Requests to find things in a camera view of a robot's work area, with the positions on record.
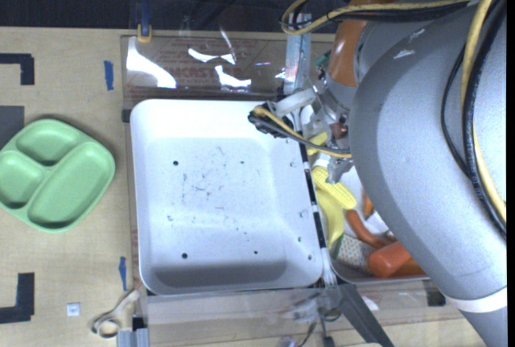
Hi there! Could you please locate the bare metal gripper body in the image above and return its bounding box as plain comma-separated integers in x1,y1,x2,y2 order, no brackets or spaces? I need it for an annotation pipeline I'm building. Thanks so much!
311,84,352,155

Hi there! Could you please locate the yellow corn cob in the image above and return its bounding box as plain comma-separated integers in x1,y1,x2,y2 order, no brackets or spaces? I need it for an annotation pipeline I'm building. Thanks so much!
311,165,358,210

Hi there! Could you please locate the yellow rounded piece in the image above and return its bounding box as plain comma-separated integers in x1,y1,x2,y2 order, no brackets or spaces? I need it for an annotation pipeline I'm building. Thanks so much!
307,131,329,155

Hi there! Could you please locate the thin black and white rod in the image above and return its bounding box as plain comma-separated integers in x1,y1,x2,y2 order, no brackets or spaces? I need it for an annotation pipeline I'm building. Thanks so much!
298,138,336,285

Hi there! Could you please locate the yellow banana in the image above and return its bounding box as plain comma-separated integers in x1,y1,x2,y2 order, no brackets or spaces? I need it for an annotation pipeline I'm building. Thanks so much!
317,186,346,254

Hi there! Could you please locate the orange sausage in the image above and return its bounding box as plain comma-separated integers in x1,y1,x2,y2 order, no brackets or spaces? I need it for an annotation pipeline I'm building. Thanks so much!
345,209,387,249

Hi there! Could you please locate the patterned beige packet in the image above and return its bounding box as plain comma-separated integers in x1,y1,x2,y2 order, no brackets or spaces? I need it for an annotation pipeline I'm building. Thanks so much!
336,234,373,269

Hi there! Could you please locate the brown cardboard board red print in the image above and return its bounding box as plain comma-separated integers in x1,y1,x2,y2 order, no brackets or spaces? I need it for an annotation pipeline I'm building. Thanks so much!
120,33,447,300

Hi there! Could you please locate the green divided plate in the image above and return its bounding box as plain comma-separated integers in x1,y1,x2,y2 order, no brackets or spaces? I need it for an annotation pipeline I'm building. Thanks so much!
0,118,117,234

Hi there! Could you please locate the black cylinder on white bracket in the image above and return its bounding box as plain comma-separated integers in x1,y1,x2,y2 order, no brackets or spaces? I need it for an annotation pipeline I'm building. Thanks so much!
248,87,319,141

